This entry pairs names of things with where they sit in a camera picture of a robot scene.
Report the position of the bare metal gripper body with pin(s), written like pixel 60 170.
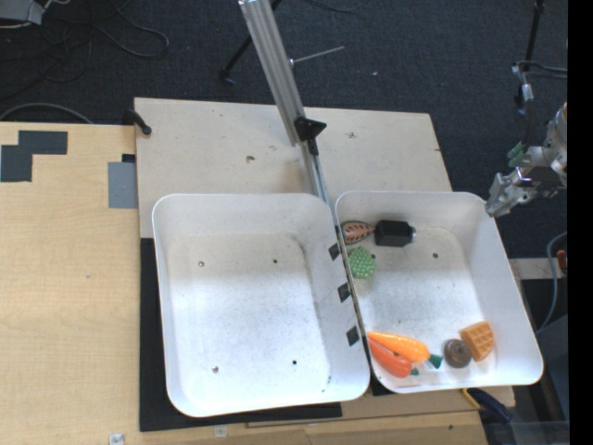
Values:
pixel 546 179

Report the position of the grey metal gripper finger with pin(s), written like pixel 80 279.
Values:
pixel 501 186
pixel 508 203

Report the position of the black bottle with silver cap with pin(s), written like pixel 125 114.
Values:
pixel 391 233

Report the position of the white plastic tray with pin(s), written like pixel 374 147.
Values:
pixel 417 295
pixel 250 313

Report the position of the orange-brown toy waffle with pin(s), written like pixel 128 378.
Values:
pixel 478 340

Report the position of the green toy grapes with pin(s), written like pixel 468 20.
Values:
pixel 362 263

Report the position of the brown toy doughnut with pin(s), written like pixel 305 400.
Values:
pixel 457 353

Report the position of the orange toy carrot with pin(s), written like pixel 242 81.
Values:
pixel 405 346

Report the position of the red-orange toy pepper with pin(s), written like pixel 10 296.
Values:
pixel 391 364

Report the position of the pale wood board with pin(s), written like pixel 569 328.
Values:
pixel 222 156

